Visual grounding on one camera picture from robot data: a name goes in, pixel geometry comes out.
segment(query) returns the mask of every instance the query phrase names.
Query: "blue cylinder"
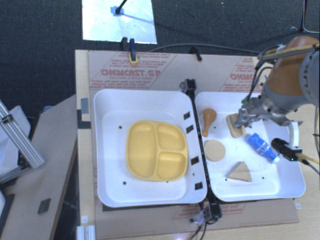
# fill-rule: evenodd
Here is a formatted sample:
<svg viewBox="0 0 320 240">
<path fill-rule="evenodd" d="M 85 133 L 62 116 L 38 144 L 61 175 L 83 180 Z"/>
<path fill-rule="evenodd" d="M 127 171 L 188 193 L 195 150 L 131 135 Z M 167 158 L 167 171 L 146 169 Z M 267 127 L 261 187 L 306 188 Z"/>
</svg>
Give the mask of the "blue cylinder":
<svg viewBox="0 0 320 240">
<path fill-rule="evenodd" d="M 258 134 L 254 133 L 247 140 L 247 142 L 254 147 L 254 149 L 263 157 L 271 160 L 273 164 L 279 162 L 280 158 L 278 155 L 272 152 L 271 147 L 266 143 Z"/>
</svg>

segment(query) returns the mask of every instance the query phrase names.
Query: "yellow plate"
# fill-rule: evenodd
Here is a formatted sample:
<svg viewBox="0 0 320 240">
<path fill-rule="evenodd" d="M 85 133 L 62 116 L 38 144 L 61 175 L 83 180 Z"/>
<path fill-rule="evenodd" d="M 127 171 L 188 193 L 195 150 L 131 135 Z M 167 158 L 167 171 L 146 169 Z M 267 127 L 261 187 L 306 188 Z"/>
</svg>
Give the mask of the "yellow plate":
<svg viewBox="0 0 320 240">
<path fill-rule="evenodd" d="M 142 120 L 131 125 L 126 139 L 126 165 L 148 181 L 175 181 L 188 167 L 185 134 L 173 124 Z"/>
</svg>

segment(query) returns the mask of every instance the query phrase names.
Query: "round wooden block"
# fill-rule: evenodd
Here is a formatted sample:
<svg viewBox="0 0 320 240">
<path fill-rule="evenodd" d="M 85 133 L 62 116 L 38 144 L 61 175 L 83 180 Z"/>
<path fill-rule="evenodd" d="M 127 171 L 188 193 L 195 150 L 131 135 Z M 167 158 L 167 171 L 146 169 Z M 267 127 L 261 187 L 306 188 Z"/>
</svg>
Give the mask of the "round wooden block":
<svg viewBox="0 0 320 240">
<path fill-rule="evenodd" d="M 204 152 L 207 159 L 217 162 L 225 157 L 226 149 L 220 141 L 212 139 L 204 144 Z"/>
</svg>

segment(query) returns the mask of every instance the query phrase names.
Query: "black floor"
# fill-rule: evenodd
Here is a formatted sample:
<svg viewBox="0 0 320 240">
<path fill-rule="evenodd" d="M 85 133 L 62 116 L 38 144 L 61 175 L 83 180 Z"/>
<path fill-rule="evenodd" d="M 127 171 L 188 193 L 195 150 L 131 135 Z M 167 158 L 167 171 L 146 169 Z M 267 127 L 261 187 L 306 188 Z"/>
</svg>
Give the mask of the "black floor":
<svg viewBox="0 0 320 240">
<path fill-rule="evenodd" d="M 157 45 L 203 43 L 262 51 L 301 35 L 303 0 L 151 0 Z M 319 31 L 320 0 L 308 0 L 305 26 Z M 306 34 L 319 39 L 318 34 Z M 75 94 L 75 50 L 119 50 L 119 43 L 82 40 L 82 0 L 0 0 L 0 99 L 29 117 Z M 160 52 L 187 53 L 190 47 Z M 202 54 L 252 53 L 201 47 Z M 75 178 L 56 239 L 73 239 Z"/>
</svg>

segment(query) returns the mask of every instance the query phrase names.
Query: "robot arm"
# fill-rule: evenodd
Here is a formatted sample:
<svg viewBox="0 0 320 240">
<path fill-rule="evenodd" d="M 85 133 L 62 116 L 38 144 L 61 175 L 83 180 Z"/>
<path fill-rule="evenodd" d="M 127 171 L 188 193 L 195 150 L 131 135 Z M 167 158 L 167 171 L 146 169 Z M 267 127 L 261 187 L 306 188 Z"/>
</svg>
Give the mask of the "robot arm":
<svg viewBox="0 0 320 240">
<path fill-rule="evenodd" d="M 308 46 L 311 48 L 294 54 L 296 48 Z M 261 95 L 249 97 L 245 108 L 239 109 L 235 126 L 248 127 L 261 119 L 270 119 L 280 126 L 287 126 L 291 122 L 286 117 L 289 112 L 304 104 L 311 103 L 319 107 L 319 41 L 309 36 L 296 37 L 276 54 L 280 54 L 280 58 L 275 61 Z M 277 56 L 269 53 L 266 57 L 272 60 Z"/>
</svg>

